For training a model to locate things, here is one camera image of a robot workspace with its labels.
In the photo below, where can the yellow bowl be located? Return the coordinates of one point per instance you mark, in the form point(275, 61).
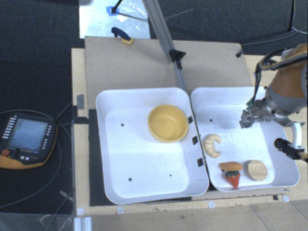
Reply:
point(168, 124)

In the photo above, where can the white plastic tray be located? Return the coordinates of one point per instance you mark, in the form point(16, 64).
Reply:
point(240, 143)
point(144, 162)

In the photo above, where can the cream croissant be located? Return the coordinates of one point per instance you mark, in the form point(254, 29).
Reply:
point(209, 145)

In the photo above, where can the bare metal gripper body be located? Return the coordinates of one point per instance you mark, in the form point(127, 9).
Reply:
point(269, 112)

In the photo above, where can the black cylinder on white bracket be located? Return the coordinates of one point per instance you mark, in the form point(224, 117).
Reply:
point(292, 150)

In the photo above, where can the tan round biscuit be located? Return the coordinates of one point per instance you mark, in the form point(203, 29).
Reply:
point(257, 170)

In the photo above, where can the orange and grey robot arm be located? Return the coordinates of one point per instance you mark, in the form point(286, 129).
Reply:
point(290, 80)

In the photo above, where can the red strawberry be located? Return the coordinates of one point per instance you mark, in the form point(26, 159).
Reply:
point(233, 178)

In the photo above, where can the brown cardboard board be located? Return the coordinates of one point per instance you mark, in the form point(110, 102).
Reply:
point(132, 64)

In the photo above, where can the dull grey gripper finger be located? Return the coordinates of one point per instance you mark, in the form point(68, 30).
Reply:
point(243, 123)
point(246, 114)

